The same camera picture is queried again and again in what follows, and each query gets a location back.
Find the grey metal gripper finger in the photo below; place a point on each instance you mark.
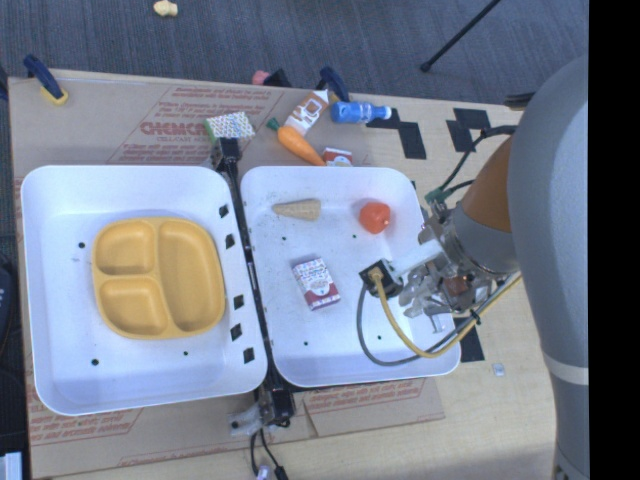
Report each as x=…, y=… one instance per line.
x=419, y=302
x=439, y=321

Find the red and white carton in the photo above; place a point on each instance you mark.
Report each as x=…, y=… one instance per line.
x=316, y=284

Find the yellow divided plate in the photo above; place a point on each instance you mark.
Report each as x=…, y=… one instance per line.
x=160, y=278

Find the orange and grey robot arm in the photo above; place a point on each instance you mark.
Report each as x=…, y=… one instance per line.
x=545, y=208

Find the orange carrot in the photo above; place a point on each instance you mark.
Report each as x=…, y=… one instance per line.
x=296, y=143

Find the pink toy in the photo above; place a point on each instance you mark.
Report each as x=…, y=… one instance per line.
x=260, y=78

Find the orange and white bottle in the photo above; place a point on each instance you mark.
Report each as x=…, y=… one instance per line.
x=306, y=113

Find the pale yellow toy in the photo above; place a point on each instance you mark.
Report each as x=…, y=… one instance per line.
x=166, y=8

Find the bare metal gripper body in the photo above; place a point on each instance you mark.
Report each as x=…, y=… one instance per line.
x=457, y=286

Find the white plastic tray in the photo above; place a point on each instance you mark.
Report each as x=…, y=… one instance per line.
x=60, y=268
x=325, y=348

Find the small red carton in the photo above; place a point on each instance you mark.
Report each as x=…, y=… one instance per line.
x=337, y=157

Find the black tripod leg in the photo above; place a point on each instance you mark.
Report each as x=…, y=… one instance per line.
x=475, y=20

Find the tan ice cream cone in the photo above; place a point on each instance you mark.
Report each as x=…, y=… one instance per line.
x=300, y=209

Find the thin black rod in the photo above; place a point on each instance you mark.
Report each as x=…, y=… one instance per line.
x=250, y=268

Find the white dotted box green side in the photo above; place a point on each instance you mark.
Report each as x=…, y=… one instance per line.
x=231, y=125

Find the brown cardboard board red print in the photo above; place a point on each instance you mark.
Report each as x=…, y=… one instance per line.
x=125, y=118

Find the blue bottle white cap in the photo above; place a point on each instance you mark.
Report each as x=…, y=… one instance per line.
x=355, y=112

